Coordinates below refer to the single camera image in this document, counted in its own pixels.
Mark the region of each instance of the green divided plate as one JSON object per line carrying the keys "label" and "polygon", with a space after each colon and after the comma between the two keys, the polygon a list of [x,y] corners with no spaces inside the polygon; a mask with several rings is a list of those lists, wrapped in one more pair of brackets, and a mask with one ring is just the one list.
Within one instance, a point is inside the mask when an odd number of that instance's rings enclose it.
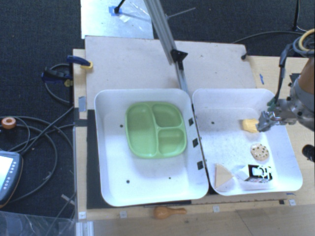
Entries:
{"label": "green divided plate", "polygon": [[179,109],[167,102],[139,102],[126,111],[126,135],[131,151],[142,158],[181,154],[187,145]]}

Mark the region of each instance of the aluminum rod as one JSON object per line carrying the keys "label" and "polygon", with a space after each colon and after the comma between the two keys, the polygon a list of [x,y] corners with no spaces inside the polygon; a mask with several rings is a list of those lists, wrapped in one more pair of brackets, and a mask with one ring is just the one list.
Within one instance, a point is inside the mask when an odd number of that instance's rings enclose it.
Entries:
{"label": "aluminum rod", "polygon": [[[161,2],[160,0],[143,0],[143,1],[148,9],[152,23],[154,25],[155,30],[157,31],[158,38],[161,41],[161,44],[164,49],[165,55],[168,59],[168,62],[172,64],[174,63],[174,61],[171,56],[171,51],[174,49],[177,50],[177,48],[176,48],[176,44],[175,44],[172,32],[166,20]],[[176,64],[176,72],[177,72],[177,78],[179,81],[180,88],[186,93],[188,93],[184,71],[179,69],[177,62],[175,64]]]}

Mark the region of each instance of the cheese wedge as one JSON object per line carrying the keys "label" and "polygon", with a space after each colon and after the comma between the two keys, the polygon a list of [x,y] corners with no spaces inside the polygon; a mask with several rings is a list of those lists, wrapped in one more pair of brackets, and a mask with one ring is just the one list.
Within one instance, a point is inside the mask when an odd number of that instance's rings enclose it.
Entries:
{"label": "cheese wedge", "polygon": [[216,183],[215,188],[220,187],[224,183],[233,178],[232,173],[221,164],[216,164]]}
{"label": "cheese wedge", "polygon": [[259,121],[256,119],[245,119],[242,122],[243,129],[245,131],[251,132],[251,133],[258,133],[256,124],[258,124]]}

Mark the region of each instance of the yellow sponge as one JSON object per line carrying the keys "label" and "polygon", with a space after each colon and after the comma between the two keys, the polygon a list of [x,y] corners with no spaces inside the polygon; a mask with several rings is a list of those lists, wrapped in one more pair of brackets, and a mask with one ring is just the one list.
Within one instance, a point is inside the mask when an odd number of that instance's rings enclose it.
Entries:
{"label": "yellow sponge", "polygon": [[258,130],[256,128],[256,124],[258,121],[256,119],[245,119],[243,120],[243,129],[245,131],[251,132],[251,133],[257,133]]}

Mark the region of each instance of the blue clamp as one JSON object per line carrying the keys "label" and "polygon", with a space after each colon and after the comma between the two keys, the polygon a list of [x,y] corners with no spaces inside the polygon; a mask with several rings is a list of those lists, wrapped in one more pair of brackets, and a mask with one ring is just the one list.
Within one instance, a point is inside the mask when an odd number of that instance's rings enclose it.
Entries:
{"label": "blue clamp", "polygon": [[83,69],[92,69],[93,63],[91,61],[87,61],[86,59],[80,58],[78,56],[68,55],[66,61],[68,63],[74,63],[81,65],[80,67]]}
{"label": "blue clamp", "polygon": [[45,83],[63,83],[66,85],[69,81],[72,81],[73,77],[69,72],[58,72],[46,67],[41,74],[41,79]]}

